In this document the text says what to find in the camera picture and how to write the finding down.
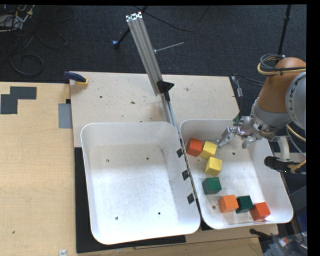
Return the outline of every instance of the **blue clamp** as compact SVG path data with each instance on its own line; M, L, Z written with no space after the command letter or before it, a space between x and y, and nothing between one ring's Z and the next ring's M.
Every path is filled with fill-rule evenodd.
M63 78L74 80L76 85L86 86L88 84L88 78L73 72L65 71L63 73Z

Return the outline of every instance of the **wooden block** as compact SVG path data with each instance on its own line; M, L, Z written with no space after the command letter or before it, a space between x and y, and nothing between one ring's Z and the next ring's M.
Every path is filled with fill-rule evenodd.
M202 187L205 195L213 195L218 193L222 188L218 177L206 178L202 182Z
M210 141L205 141L203 145L203 149L201 153L199 154L199 157L204 158L204 159L209 159L210 157L214 157L217 151L217 145L210 142Z
M222 169L222 160L210 157L206 162L204 172L212 176L218 176Z
M235 210L237 214L249 212L254 207L250 195L238 196L236 200L239 205L239 208Z
M202 151L203 144L202 140L190 138L186 146L186 153L194 157L199 156Z
M254 221L264 220L271 212L266 202L256 203L252 209L250 209L251 216Z
M224 213L230 213L239 208L237 198L234 194L224 195L219 200L220 211Z

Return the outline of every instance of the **black bracket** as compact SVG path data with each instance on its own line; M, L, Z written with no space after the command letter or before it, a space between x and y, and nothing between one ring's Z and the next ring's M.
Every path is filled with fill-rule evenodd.
M249 230L249 232L250 232L250 234L257 235L257 236L259 236L259 237L261 237L261 238L263 238L263 237L269 237L269 235L267 235L266 233L257 231L257 230L255 230L254 228L251 228L251 229Z
M169 96L169 90L174 87L174 83L171 82L165 82L165 81L161 81L159 80L156 85L158 86L159 92L161 94L164 94L164 97L167 101L170 101L170 96Z

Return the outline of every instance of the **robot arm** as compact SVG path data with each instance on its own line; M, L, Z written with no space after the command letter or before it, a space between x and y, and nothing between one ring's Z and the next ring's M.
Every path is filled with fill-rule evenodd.
M266 65L266 61L274 60L278 60L275 67ZM276 164L278 167L278 164L289 161L289 146L287 140L276 133L291 122L306 133L306 63L295 57L267 54L261 57L257 70L266 75L266 79L250 115L234 120L235 128L227 127L217 144L222 147L236 135L241 136L244 149L262 138L278 142L280 162L271 161L271 158L265 161L269 167Z

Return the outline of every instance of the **white plastic bin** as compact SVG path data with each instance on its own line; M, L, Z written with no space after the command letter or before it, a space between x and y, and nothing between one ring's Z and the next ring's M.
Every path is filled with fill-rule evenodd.
M192 137L216 144L226 127L232 124L232 120L186 120L180 125L180 133L185 146ZM217 176L222 190L211 195L205 195L202 187L202 182L212 177L205 173L207 160L187 155L201 216L209 227L227 229L280 224L292 219L293 209L281 174L264 164L265 157L272 155L266 139L257 140L243 149L240 136L236 136L229 144L217 148L214 157L222 160L222 169ZM271 214L265 220L253 221L250 212L221 213L218 200L226 195L250 196L253 204L266 202Z
M89 216L106 245L191 234L200 226L177 129L168 122L90 123L81 131Z

